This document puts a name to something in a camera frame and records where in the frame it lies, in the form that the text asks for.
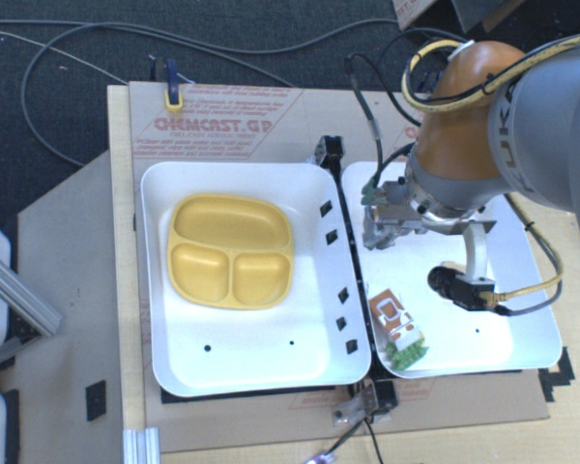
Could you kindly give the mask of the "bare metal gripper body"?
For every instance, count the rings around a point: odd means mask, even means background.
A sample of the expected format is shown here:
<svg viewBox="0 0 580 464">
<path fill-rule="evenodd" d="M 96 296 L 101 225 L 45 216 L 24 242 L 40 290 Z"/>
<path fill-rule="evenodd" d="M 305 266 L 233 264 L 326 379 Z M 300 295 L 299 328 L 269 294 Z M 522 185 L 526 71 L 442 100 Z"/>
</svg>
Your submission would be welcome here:
<svg viewBox="0 0 580 464">
<path fill-rule="evenodd" d="M 466 221 L 483 205 L 484 187 L 478 181 L 387 181 L 372 205 L 372 234 L 460 234 Z"/>
</svg>

